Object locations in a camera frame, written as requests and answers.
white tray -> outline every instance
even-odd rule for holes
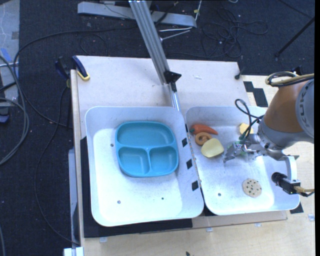
[[[261,116],[265,110],[261,107],[249,107],[251,114]],[[218,131],[217,138],[224,151],[239,140],[239,125],[249,123],[249,118],[235,106],[192,107],[186,112],[188,128],[201,123]],[[284,161],[276,161],[268,156],[259,156],[255,161],[248,161],[246,156],[223,162],[224,154],[207,158],[202,155],[201,147],[191,135],[191,144],[196,158],[196,166],[201,179],[204,202],[216,215],[234,215],[245,213],[268,212],[295,209],[300,203],[298,194],[289,195],[276,186],[271,176],[274,172],[287,174]],[[250,197],[243,192],[242,182],[247,178],[258,180],[262,194]]]
[[[115,132],[127,121],[156,121],[169,126],[178,145],[176,171],[159,177],[131,177],[117,161]],[[204,201],[197,188],[185,121],[173,107],[90,108],[85,115],[88,145],[91,211],[102,226],[194,218]]]

blue plate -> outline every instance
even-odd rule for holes
[[[120,169],[133,177],[157,177],[174,172],[179,164],[172,130],[156,121],[128,121],[115,132]]]

wire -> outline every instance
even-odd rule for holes
[[[6,68],[7,67],[7,64],[1,64],[0,65],[0,68]]]
[[[42,41],[44,39],[48,39],[51,37],[56,37],[56,36],[61,36],[61,35],[68,35],[68,34],[81,34],[81,33],[103,33],[103,32],[109,32],[109,31],[115,31],[115,30],[129,30],[129,29],[133,29],[133,28],[137,28],[138,25],[135,24],[134,26],[130,26],[130,27],[117,27],[117,28],[109,28],[109,29],[103,29],[103,30],[69,30],[69,31],[63,31],[63,32],[58,32],[58,33],[52,33],[52,34],[48,34],[42,37],[39,37],[35,40],[32,40],[28,43],[26,43],[25,45],[23,45],[16,53],[15,57],[14,57],[14,62],[12,64],[13,67],[13,73],[15,74],[15,76],[17,76],[17,70],[16,70],[16,66],[17,66],[17,60],[18,57],[20,55],[20,53],[27,48],[28,46],[30,46],[33,43]],[[31,108],[42,118],[46,119],[47,121],[57,124],[57,122],[55,120],[52,120],[51,118],[45,116],[44,114],[42,114],[41,112],[39,112],[36,107],[28,100],[25,92],[22,90],[22,88],[19,88],[19,92],[20,94],[24,97],[24,100],[31,106]],[[63,127],[67,127],[65,124],[59,123],[60,126]]]
[[[282,77],[290,77],[284,80],[280,80],[280,81],[275,81],[272,82],[273,79],[275,78],[282,78]],[[272,87],[284,87],[284,86],[291,86],[291,85],[295,85],[304,81],[308,81],[311,79],[315,78],[315,74],[304,74],[304,75],[298,75],[296,73],[293,72],[289,72],[289,71],[280,71],[280,72],[276,72],[273,73],[269,76],[267,76],[265,78],[265,83],[267,85],[270,85]]]
[[[236,16],[223,6],[218,9],[217,16],[219,16],[224,22],[227,22],[227,25],[222,25],[221,23],[214,21],[206,22],[202,25],[202,37],[200,39],[200,43],[205,55],[186,52],[169,52],[167,53],[167,56],[179,54],[202,59],[213,59],[227,55],[229,58],[235,59],[240,57],[242,54],[242,48],[238,40],[240,30],[253,35],[264,35],[268,32],[268,25],[265,21],[238,21]],[[252,28],[250,29],[250,27],[254,25],[258,25],[260,29],[255,29],[255,31]],[[214,42],[214,48],[211,53],[207,52],[204,45],[204,39],[209,39]]]
[[[14,73],[14,71],[11,69],[9,62],[1,55],[0,55],[0,59],[7,65],[8,69],[10,70],[10,72],[12,74],[14,82],[18,88],[18,91],[21,94],[21,88],[20,88],[18,78],[17,78],[16,74]],[[15,147],[3,159],[1,159],[0,166],[2,166],[3,164],[5,164],[9,159],[11,159],[14,156],[14,154],[18,151],[19,147],[25,141],[25,139],[28,135],[28,132],[29,132],[30,123],[29,123],[29,117],[28,117],[28,114],[26,111],[25,99],[24,99],[23,95],[21,95],[21,104],[14,102],[13,100],[10,100],[7,98],[0,98],[0,101],[10,102],[10,103],[16,105],[17,107],[19,107],[23,111],[23,128],[22,128],[21,138],[20,138],[19,142],[15,145]]]
[[[314,193],[315,193],[315,189],[314,188],[311,188],[311,189],[306,189],[306,188],[303,188],[303,187],[301,187],[301,186],[294,186],[293,187],[294,189],[295,189],[295,191],[299,194],[299,195],[301,195],[301,196],[303,196],[303,197],[309,197],[309,196],[311,196],[311,195],[313,195]]]
[[[310,15],[308,15],[308,14],[306,14],[306,13],[304,13],[304,12],[302,12],[302,11],[300,11],[299,9],[297,9],[297,8],[294,8],[293,6],[291,6],[291,5],[289,5],[289,4],[287,4],[286,2],[284,2],[284,1],[282,1],[282,0],[278,0],[279,2],[281,2],[281,3],[283,3],[284,5],[286,5],[286,6],[288,6],[289,8],[291,8],[292,10],[295,10],[296,12],[298,12],[298,13],[300,13],[300,14],[302,14],[302,15],[304,15],[304,16],[306,16],[306,17],[308,17],[308,18],[312,18]]]
[[[168,15],[168,13],[176,6],[177,2],[174,2],[172,6],[170,6],[164,14],[154,23],[154,26],[156,27],[159,25]]]
[[[11,82],[7,85],[4,85],[3,87],[0,88],[0,93],[5,91],[6,89],[9,89],[10,87],[14,86],[16,84],[16,82]]]
[[[245,110],[244,111],[239,105],[238,105],[238,102],[241,102],[242,105],[245,107]],[[250,131],[251,131],[251,128],[252,126],[259,122],[264,116],[261,115],[261,116],[255,116],[255,115],[252,115],[250,113],[250,110],[246,104],[246,102],[243,100],[243,99],[240,99],[240,98],[237,98],[235,101],[234,101],[234,104],[235,106],[243,113],[245,113],[246,115],[248,115],[249,117],[249,126],[245,129],[245,131],[241,134],[241,136],[239,137],[239,140],[240,140],[240,143],[243,143],[243,141],[248,138],[249,134],[250,134]]]
[[[201,6],[201,3],[202,3],[202,0],[199,1],[199,5],[198,5],[198,8],[196,10],[194,10],[196,12],[195,14],[195,21],[197,21],[198,19],[198,16],[199,16],[199,13],[200,13],[200,6]],[[189,26],[189,27],[184,27],[184,28],[172,28],[172,29],[162,29],[162,30],[159,30],[159,32],[167,32],[167,31],[182,31],[182,30],[191,30],[193,29],[192,26]]]
[[[123,16],[124,18],[127,18],[127,19],[132,20],[132,17],[126,16],[126,15],[120,13],[120,12],[117,12],[117,11],[115,11],[115,10],[110,9],[107,3],[105,3],[104,6],[105,6],[110,12],[115,13],[115,14],[118,14],[118,15],[121,15],[121,16]]]
[[[185,33],[188,33],[188,32],[190,32],[190,30],[183,31],[183,32],[180,32],[180,33],[176,33],[176,34],[173,34],[173,35],[169,35],[169,36],[167,36],[167,37],[161,38],[161,40],[163,41],[163,40],[167,40],[167,39],[169,39],[169,38],[174,38],[174,37],[176,37],[176,36],[180,36],[180,35],[185,34]]]
[[[1,240],[2,256],[6,256],[5,240],[4,240],[4,234],[2,233],[1,225],[0,225],[0,240]]]
[[[44,154],[46,153],[49,145],[51,144],[51,142],[53,141],[56,133],[57,133],[57,130],[58,130],[58,127],[59,127],[59,122],[60,122],[60,118],[61,118],[61,109],[62,109],[62,99],[63,99],[63,96],[64,96],[64,93],[66,92],[66,89],[67,87],[65,87],[62,92],[61,92],[61,96],[60,96],[60,100],[59,100],[59,111],[58,111],[58,121],[57,121],[57,124],[56,124],[56,127],[53,131],[53,134],[49,140],[49,142],[47,143],[47,145],[45,146],[44,150],[42,151],[41,155],[40,155],[40,158],[37,162],[37,165],[36,165],[36,168],[35,168],[35,172],[34,172],[34,194],[35,194],[35,199],[36,199],[36,202],[37,202],[37,205],[39,207],[39,210],[40,210],[40,213],[43,217],[43,219],[45,220],[45,222],[47,223],[47,225],[50,227],[50,229],[56,233],[58,236],[60,236],[62,239],[64,240],[67,240],[68,242],[72,243],[72,244],[75,244],[75,245],[79,245],[77,242],[75,241],[72,241],[71,239],[68,239],[67,237],[65,237],[64,235],[60,234],[51,224],[50,222],[48,221],[47,217],[45,216],[44,214],[44,211],[40,205],[40,201],[39,201],[39,198],[38,198],[38,193],[37,193],[37,174],[38,174],[38,170],[39,170],[39,166],[40,166],[40,163],[41,163],[41,160],[42,160],[42,157],[44,156]]]
[[[107,41],[104,40],[104,39],[102,38],[102,36],[100,36],[100,35],[98,35],[98,34],[95,34],[95,33],[92,33],[91,36],[95,36],[95,37],[101,39],[101,41],[103,42],[104,47],[105,47],[105,56],[108,56],[108,48],[109,48],[109,47],[108,47]],[[89,52],[87,52],[87,51],[84,49],[83,45],[82,45],[82,42],[83,42],[84,38],[85,38],[85,37],[83,36],[83,37],[80,39],[80,47],[81,47],[81,49],[82,49],[88,56],[91,56],[91,54],[90,54]]]

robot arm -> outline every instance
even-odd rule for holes
[[[273,79],[284,76],[290,78],[273,82]],[[231,160],[243,152],[252,158],[269,156],[277,161],[285,161],[287,175],[275,172],[272,181],[288,194],[309,196],[301,190],[297,180],[295,159],[299,156],[285,155],[283,150],[300,141],[314,144],[314,74],[298,76],[291,72],[278,72],[268,76],[265,82],[279,87],[279,90],[264,116],[254,116],[255,120],[251,121],[253,116],[245,102],[236,100],[237,107],[238,101],[246,107],[250,125],[239,141],[228,148],[223,161]],[[255,122],[259,123],[258,132],[250,134],[250,128]]]

metal pole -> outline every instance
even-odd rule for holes
[[[162,84],[167,84],[164,74],[170,71],[170,68],[155,24],[151,19],[149,7],[146,1],[129,1],[129,3],[159,79]],[[172,105],[178,111],[181,111],[177,90],[173,90],[171,83],[170,85]]]

